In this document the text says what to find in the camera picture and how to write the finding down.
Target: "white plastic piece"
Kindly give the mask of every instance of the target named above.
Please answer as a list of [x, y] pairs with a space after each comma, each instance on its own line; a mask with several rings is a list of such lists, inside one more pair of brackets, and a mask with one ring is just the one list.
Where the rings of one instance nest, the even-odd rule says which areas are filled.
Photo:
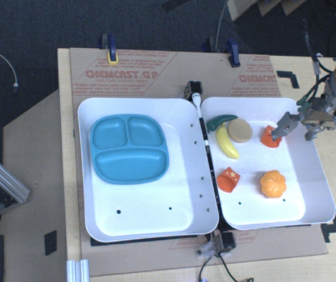
[[[92, 125], [104, 116], [150, 116], [163, 129], [169, 168], [159, 180], [110, 184], [94, 170]], [[85, 223], [101, 242], [207, 234], [219, 221], [197, 110], [183, 99], [90, 98], [78, 110]]]
[[[232, 193], [219, 190], [225, 220], [239, 230], [326, 223], [335, 216], [335, 204], [313, 141], [306, 141], [306, 128], [299, 125], [284, 137], [278, 148], [261, 144], [267, 125], [272, 127], [284, 112], [297, 113], [289, 98], [208, 98], [202, 103], [205, 122], [223, 114], [246, 120], [253, 136], [246, 143], [234, 143], [237, 160], [227, 157], [209, 133], [215, 175], [231, 167], [241, 178]], [[287, 181], [281, 198], [268, 199], [260, 190], [260, 178], [279, 170]]]
[[89, 262], [69, 260], [66, 262], [67, 282], [90, 282]]

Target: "blue clamp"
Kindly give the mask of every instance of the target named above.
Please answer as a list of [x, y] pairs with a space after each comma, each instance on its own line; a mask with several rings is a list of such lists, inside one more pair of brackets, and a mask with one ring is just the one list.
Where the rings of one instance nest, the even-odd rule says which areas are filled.
[[230, 54], [228, 58], [232, 68], [240, 67], [240, 61], [238, 59], [238, 44], [234, 39], [229, 39], [226, 42], [227, 52]]
[[116, 39], [111, 33], [103, 33], [102, 37], [99, 40], [99, 49], [108, 48], [109, 52], [107, 53], [108, 62], [111, 65], [119, 63], [119, 57], [116, 52]]

